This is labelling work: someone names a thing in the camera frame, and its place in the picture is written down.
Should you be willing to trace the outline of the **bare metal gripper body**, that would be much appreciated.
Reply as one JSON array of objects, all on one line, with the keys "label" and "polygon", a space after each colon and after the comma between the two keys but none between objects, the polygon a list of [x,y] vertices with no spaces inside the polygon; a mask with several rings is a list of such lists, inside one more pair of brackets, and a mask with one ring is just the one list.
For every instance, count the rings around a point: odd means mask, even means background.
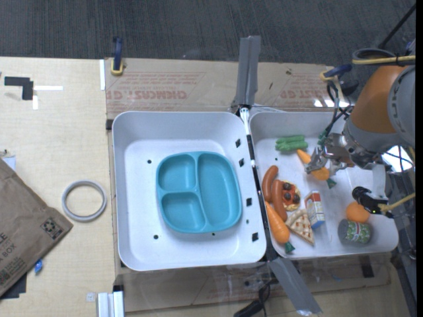
[{"label": "bare metal gripper body", "polygon": [[339,133],[330,133],[325,139],[323,156],[329,159],[331,168],[351,168],[355,164],[352,155],[355,148]]}]

